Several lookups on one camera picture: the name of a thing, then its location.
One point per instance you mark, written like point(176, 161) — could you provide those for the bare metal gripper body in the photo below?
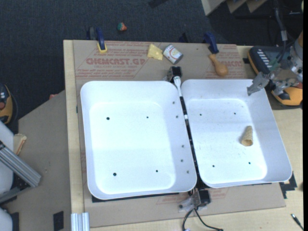
point(295, 67)

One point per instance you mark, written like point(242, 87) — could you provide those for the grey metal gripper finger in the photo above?
point(257, 83)
point(280, 87)

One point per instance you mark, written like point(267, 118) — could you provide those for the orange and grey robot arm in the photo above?
point(299, 42)

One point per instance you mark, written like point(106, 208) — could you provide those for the brown toy chicken drumstick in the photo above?
point(219, 67)

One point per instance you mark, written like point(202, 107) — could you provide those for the tan ice cream cone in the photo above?
point(247, 137)

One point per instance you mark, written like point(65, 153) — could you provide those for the white plastic tray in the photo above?
point(223, 141)
point(134, 141)

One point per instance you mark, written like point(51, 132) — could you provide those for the thin black and white rod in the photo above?
point(186, 119)

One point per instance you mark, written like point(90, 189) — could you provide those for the small white can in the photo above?
point(172, 54)

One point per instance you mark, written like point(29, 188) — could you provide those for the yellow cheese wedge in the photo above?
point(155, 52)

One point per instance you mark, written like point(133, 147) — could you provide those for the brown cardboard board red print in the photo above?
point(115, 64)

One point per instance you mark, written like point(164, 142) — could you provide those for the green and orange toy food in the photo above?
point(122, 26)

